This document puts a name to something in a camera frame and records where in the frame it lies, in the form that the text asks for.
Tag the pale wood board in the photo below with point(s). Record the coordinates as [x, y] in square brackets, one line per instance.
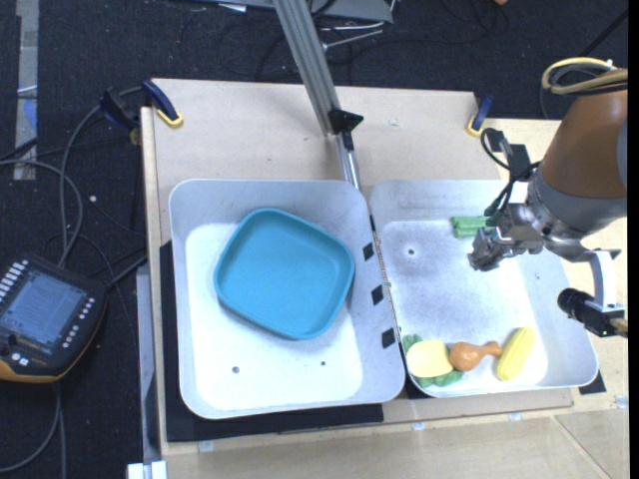
[259, 138]

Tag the green bean pods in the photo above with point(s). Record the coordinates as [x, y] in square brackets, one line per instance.
[466, 226]

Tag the blue plate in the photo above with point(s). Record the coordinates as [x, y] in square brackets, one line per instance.
[284, 272]

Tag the black cylinder on white bracket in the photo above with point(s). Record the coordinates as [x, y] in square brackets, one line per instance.
[594, 307]

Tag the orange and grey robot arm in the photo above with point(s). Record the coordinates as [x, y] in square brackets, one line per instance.
[584, 143]

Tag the green lettuce leaf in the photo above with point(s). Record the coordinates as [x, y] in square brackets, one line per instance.
[447, 379]

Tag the orange chicken drumstick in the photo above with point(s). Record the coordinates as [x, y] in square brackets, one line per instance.
[466, 356]

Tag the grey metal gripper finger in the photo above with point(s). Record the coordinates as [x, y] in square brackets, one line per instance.
[478, 245]
[491, 262]

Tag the yellow potato slice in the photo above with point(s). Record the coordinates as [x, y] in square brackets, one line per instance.
[428, 358]

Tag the yellow corn cob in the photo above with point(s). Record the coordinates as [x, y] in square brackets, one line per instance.
[516, 353]

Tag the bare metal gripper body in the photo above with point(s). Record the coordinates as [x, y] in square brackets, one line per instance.
[541, 227]

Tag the white plastic tray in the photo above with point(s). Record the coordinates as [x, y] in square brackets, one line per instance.
[449, 297]
[279, 377]

